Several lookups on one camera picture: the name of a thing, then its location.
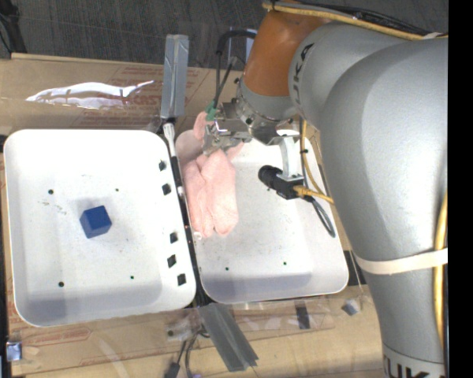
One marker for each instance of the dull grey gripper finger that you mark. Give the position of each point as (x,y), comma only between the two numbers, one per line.
(209,142)
(230,142)

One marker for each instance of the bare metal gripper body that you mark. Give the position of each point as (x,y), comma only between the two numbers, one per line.
(236,122)

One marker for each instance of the pale pink plush toy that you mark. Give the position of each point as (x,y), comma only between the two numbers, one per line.
(214,195)

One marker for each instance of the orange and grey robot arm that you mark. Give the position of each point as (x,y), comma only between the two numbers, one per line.
(378,132)

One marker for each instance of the white plastic tray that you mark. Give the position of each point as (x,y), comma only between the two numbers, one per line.
(102,164)
(268,234)

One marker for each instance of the brown cardboard board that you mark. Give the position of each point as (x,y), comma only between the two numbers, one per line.
(102,89)

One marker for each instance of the blue cube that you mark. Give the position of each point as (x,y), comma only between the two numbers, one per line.
(95,222)

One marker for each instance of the black cylinder on white bracket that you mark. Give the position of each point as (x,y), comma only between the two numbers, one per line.
(285,179)

